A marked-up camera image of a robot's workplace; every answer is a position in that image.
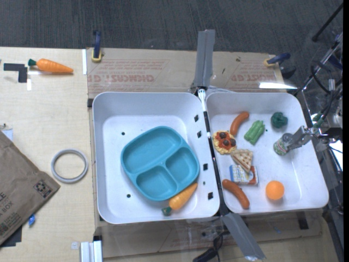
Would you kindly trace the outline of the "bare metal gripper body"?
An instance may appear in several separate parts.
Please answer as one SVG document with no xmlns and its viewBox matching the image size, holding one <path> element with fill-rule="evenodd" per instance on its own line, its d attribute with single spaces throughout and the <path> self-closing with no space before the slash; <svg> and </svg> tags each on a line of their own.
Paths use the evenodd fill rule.
<svg viewBox="0 0 349 262">
<path fill-rule="evenodd" d="M 314 134 L 312 141 L 315 150 L 317 152 L 323 152 L 328 148 L 330 137 L 328 136 L 328 134 Z"/>
</svg>

